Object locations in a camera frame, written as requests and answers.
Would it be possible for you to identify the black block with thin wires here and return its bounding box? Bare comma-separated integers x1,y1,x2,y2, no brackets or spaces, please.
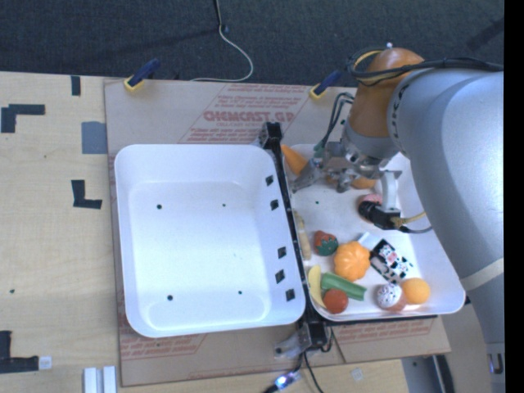
299,319,333,352
260,121,284,151

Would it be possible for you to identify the orange ball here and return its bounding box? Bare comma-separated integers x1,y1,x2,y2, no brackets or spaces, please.
400,277,432,306

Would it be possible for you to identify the red tomato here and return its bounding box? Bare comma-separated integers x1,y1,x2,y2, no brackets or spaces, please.
323,287,350,315

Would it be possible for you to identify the thin black rod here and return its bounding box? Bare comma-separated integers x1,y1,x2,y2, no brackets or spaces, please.
274,145,317,327

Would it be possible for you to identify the beige bread stick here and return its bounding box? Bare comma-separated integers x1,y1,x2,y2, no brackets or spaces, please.
292,210,313,260

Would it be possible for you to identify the red strawberry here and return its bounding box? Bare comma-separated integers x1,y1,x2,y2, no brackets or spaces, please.
313,230,340,258

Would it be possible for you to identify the brown cardboard board red print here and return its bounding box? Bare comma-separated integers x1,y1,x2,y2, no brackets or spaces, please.
103,79,452,387

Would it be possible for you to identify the pink doughnut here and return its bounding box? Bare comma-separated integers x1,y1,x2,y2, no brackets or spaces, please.
356,193,384,221

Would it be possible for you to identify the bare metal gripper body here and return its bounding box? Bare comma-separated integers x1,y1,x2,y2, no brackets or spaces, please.
314,140,391,184

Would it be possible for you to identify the green celery stalk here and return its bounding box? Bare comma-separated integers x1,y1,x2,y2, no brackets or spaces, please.
319,272,368,302

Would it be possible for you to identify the black and white milk carton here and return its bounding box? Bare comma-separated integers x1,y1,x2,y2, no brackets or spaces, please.
358,231,415,287

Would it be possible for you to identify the orange pumpkin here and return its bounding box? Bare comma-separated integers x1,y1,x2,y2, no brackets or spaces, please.
332,241,373,282

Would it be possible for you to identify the black cylinder on white bracket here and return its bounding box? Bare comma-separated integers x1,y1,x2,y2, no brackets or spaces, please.
358,169,404,231

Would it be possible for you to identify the orange carrot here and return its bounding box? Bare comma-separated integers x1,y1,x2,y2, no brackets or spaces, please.
280,144,309,177

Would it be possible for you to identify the yellow banana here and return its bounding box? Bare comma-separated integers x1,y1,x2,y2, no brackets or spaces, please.
307,264,328,309

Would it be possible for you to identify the white plastic tray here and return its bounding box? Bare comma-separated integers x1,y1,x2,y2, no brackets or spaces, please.
282,143,467,323
113,143,307,339

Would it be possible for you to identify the white spotted egg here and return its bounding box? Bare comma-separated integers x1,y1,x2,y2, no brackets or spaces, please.
376,282,407,313

